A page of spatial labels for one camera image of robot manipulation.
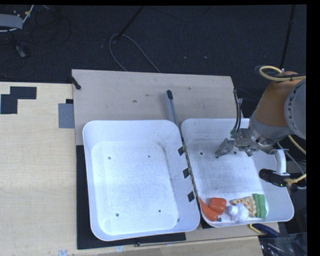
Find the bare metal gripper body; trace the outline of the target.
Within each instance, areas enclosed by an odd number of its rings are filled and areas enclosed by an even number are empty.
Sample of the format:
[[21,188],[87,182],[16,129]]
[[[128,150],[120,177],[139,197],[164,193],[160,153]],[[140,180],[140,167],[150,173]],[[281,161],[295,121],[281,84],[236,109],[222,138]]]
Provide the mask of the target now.
[[277,141],[270,140],[261,135],[255,128],[240,128],[233,134],[234,146],[240,151],[246,152],[251,148],[252,152],[263,151],[269,154]]

